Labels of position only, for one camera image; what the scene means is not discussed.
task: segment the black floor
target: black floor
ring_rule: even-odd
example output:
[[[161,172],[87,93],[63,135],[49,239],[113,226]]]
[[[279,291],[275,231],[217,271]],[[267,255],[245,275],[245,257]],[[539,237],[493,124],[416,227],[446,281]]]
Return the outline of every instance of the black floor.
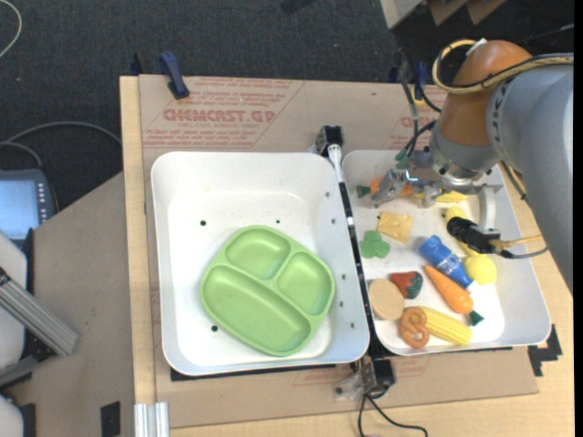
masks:
[[[479,25],[463,8],[437,27],[420,6],[389,30],[379,0],[6,0],[22,33],[0,57],[0,141],[55,122],[120,135],[118,79],[135,54],[147,73],[170,50],[185,75],[384,82],[401,47],[431,65],[457,38],[504,38],[532,53],[572,52],[574,0],[509,0]],[[0,3],[0,52],[17,19]],[[15,140],[42,159],[60,208],[121,170],[119,144],[81,125]],[[35,167],[0,147],[0,169]]]

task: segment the toy carrot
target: toy carrot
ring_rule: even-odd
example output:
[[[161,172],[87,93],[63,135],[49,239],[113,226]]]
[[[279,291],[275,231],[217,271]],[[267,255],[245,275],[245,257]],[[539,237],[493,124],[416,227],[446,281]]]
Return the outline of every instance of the toy carrot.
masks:
[[[436,268],[424,266],[427,275],[439,290],[449,307],[459,314],[467,314],[472,325],[484,318],[474,311],[474,301],[470,294]]]

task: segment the green plate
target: green plate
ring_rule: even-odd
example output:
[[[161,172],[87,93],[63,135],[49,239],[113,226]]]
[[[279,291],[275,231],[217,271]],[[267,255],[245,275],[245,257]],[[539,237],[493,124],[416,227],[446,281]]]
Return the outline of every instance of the green plate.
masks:
[[[257,350],[288,356],[310,341],[334,297],[334,277],[317,255],[278,230],[233,234],[200,283],[205,311]]]

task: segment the screen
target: screen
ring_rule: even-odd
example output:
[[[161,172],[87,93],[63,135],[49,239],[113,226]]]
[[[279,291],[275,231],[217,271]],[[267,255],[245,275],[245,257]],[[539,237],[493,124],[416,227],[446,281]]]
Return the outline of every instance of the screen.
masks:
[[[0,229],[10,239],[25,239],[39,225],[32,179],[0,180]]]

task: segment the pretzel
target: pretzel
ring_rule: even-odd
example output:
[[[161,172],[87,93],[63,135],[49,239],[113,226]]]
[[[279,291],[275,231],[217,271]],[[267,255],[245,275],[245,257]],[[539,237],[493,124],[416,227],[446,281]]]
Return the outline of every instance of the pretzel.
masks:
[[[399,333],[404,342],[413,348],[423,348],[429,341],[425,328],[427,317],[420,308],[406,308],[399,321]]]

